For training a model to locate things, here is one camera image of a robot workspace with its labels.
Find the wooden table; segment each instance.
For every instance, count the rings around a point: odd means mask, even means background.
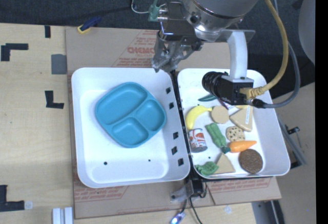
[[[32,209],[0,212],[0,223],[51,223],[53,208],[73,206],[67,76],[52,74],[51,55],[66,54],[65,28],[0,24],[0,45],[28,43],[0,62],[0,185],[7,201],[31,201]],[[63,109],[46,108],[45,91]],[[203,223],[255,224],[251,203],[197,208]],[[74,223],[169,223],[177,211],[74,220]],[[198,223],[186,209],[183,223]]]

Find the brown cookie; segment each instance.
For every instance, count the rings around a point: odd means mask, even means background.
[[[225,135],[230,142],[245,140],[245,133],[243,129],[238,126],[228,127],[225,131]]]
[[[246,149],[240,152],[238,160],[241,168],[251,174],[259,172],[263,167],[263,159],[254,149]]]

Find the blue plate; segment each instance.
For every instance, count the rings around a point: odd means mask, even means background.
[[[95,115],[105,131],[126,148],[145,143],[166,123],[160,103],[133,82],[121,84],[103,96],[96,104]]]

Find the yellow cable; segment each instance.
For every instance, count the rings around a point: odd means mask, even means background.
[[[272,87],[274,87],[282,78],[283,74],[285,73],[287,64],[288,64],[289,52],[288,52],[288,38],[287,38],[286,30],[283,26],[283,23],[278,15],[278,13],[276,12],[274,6],[272,5],[271,1],[270,0],[264,0],[264,1],[266,2],[269,10],[271,11],[272,16],[276,20],[276,23],[277,23],[279,31],[280,31],[280,35],[282,38],[282,46],[283,46],[282,63],[281,63],[281,67],[280,67],[280,70],[277,73],[277,75],[265,86],[257,87],[257,88],[241,88],[239,90],[239,92],[242,94],[245,94],[246,99],[251,99],[258,95],[262,95],[262,94],[264,94],[265,91],[270,90]]]

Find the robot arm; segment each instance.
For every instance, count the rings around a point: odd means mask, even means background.
[[[161,30],[157,34],[153,68],[170,72],[178,63],[194,51],[199,51],[205,42],[228,42],[231,55],[230,75],[220,75],[229,93],[219,96],[232,105],[244,102],[245,73],[247,71],[247,46],[254,31],[227,29],[241,21],[259,0],[179,0],[165,4],[158,12],[157,21]],[[246,79],[247,86],[252,81]]]

